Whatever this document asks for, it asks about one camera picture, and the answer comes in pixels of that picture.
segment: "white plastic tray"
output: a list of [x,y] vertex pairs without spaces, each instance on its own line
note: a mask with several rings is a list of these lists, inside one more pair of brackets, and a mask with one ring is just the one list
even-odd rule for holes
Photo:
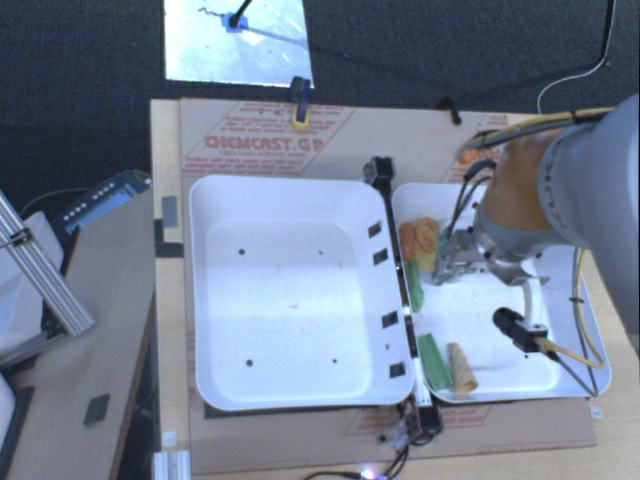
[[243,410],[406,398],[414,373],[373,188],[209,176],[193,186],[190,212],[205,401]]
[[[440,229],[451,219],[459,185],[410,183],[398,188],[393,206],[398,227],[421,217],[433,218]],[[484,189],[476,191],[474,200],[482,199]],[[471,204],[462,213],[457,228],[472,224]],[[532,275],[549,276],[542,291],[540,320],[549,327],[549,338],[559,345],[581,353],[573,317],[571,297],[572,248],[548,248],[540,259],[529,261],[525,269]],[[509,288],[490,273],[468,274],[453,283],[435,286],[427,274],[421,274],[425,292],[424,305],[413,315],[416,335],[432,333],[448,361],[447,344],[458,342],[479,386],[468,395],[451,389],[433,391],[438,398],[451,403],[493,402],[531,398],[581,397],[587,393],[560,365],[542,354],[524,354],[493,324],[493,312],[509,307],[524,313],[522,288]],[[602,338],[584,286],[582,298],[586,326],[594,344],[606,361]],[[566,362],[590,386],[587,368],[573,359]],[[611,370],[593,370],[600,392],[609,386]]]

